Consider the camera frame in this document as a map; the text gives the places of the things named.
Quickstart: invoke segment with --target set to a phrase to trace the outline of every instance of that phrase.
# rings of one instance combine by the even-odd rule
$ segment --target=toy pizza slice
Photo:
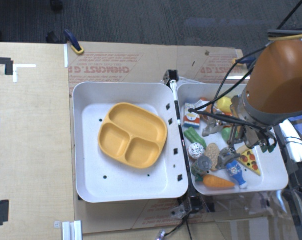
[[[261,176],[261,171],[257,164],[255,155],[253,150],[246,148],[244,152],[238,152],[241,156],[237,159],[244,167],[248,168],[252,172],[256,173],[257,175]]]

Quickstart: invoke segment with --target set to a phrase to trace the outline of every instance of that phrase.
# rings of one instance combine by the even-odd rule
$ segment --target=black bracket
[[[3,222],[9,220],[9,201],[1,200],[0,201],[0,226],[3,225]]]
[[[0,58],[0,65],[5,65],[5,75],[13,75],[13,61],[11,58]]]

